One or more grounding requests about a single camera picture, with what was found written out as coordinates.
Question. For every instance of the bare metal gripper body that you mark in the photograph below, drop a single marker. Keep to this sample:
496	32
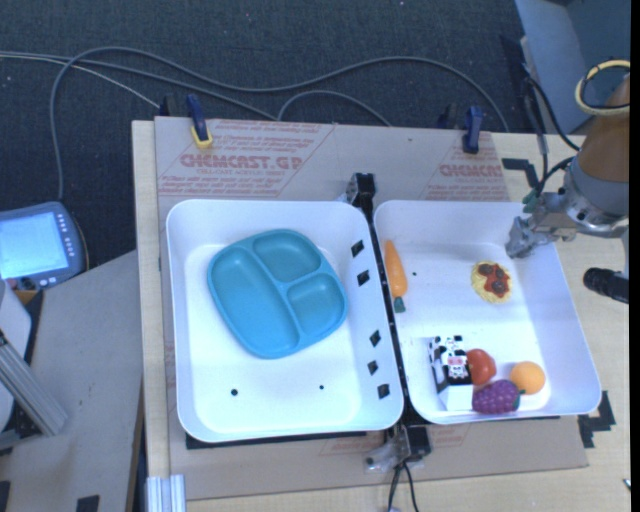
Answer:
575	217

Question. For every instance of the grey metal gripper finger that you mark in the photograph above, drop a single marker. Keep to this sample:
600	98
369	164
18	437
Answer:
518	239
540	239

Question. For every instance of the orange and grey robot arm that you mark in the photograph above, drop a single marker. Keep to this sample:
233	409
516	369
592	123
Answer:
605	150

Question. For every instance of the yellow spaghetti with meatballs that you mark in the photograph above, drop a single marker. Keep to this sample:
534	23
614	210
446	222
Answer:
491	283

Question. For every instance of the white plastic tray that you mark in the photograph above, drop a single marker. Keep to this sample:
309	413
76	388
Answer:
280	395
450	310

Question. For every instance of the orange carrot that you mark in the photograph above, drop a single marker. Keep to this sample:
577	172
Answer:
395	272

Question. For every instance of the red tomato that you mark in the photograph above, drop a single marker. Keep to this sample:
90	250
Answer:
482	366

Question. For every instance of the orange fruit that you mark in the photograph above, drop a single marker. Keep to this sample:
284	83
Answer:
528	377

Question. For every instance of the cow print milk carton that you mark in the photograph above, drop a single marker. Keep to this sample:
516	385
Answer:
450	370

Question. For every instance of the purple grapes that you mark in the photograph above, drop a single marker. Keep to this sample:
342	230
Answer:
495	397

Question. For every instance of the brown cardboard board red print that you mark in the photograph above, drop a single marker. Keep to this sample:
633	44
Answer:
310	160

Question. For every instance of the blue divided plate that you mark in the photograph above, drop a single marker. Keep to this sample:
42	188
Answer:
270	295

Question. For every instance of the black cylinder on white bracket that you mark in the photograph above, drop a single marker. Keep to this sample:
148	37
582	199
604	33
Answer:
605	284

